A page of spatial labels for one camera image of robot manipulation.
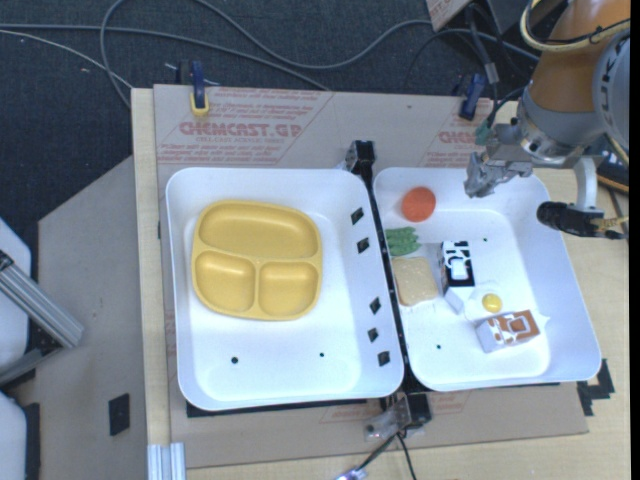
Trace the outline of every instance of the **blue connector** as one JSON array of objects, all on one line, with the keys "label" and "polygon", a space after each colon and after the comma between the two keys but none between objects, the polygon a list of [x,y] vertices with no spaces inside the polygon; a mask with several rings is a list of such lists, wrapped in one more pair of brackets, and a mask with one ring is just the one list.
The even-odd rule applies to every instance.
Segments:
[{"label": "blue connector", "polygon": [[478,99],[487,86],[487,77],[476,73],[473,75],[469,86],[467,87],[467,99],[462,102],[458,115],[469,121],[473,121],[476,115],[476,106],[478,105]]}]

